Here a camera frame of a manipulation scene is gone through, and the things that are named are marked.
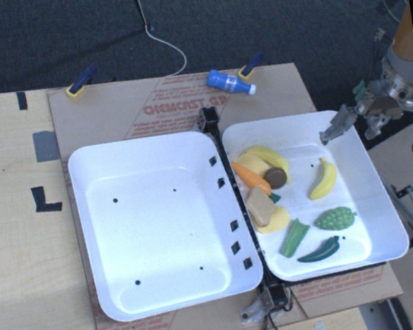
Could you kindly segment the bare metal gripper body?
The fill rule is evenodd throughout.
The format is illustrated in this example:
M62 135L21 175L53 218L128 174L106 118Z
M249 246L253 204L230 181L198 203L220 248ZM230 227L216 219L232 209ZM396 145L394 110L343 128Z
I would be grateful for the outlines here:
M353 89L356 108L363 116L400 118L413 113L413 85L401 78L358 84Z

